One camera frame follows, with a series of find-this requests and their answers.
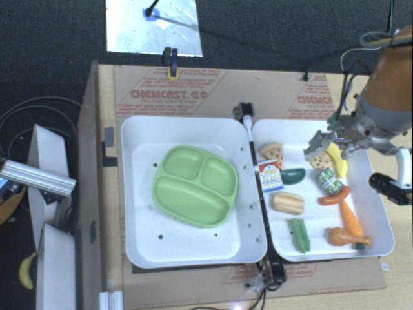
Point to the black cylinder on white bracket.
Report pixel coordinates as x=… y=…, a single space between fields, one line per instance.
x=387 y=184

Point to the dark green toy pepper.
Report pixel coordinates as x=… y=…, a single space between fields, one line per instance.
x=292 y=176

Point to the orange toy carrot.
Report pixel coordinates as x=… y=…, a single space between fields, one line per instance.
x=351 y=220

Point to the brown toy biscuit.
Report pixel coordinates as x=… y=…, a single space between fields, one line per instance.
x=321 y=162

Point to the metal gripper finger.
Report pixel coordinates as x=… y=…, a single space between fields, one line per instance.
x=317 y=145
x=351 y=149

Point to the green divided plate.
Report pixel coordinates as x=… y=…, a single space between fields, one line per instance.
x=193 y=189

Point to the white red blue carton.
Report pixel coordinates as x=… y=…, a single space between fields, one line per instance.
x=270 y=176

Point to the orange red toy sausage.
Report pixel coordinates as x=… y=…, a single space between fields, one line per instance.
x=335 y=198

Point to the orange toy chicken drumstick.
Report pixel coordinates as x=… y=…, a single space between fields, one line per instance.
x=340 y=236

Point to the green printed can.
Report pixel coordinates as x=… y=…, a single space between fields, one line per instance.
x=329 y=181

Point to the yellow banana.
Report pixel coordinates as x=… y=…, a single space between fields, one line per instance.
x=339 y=163
x=26 y=271

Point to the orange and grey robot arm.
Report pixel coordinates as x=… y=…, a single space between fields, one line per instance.
x=388 y=76

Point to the toy pizza slice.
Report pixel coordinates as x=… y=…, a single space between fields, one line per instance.
x=272 y=152

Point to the tan toy bread bun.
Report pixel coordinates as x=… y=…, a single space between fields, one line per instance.
x=288 y=202

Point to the white plastic tray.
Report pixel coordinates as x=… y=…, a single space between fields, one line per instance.
x=145 y=237
x=322 y=215

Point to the green toy beans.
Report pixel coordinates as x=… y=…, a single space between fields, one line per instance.
x=300 y=236

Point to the thin black and white rod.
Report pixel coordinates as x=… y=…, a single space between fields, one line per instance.
x=258 y=170

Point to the brown cardboard board red print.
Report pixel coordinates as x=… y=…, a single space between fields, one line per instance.
x=180 y=92

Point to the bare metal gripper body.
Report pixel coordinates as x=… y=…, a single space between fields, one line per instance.
x=358 y=131

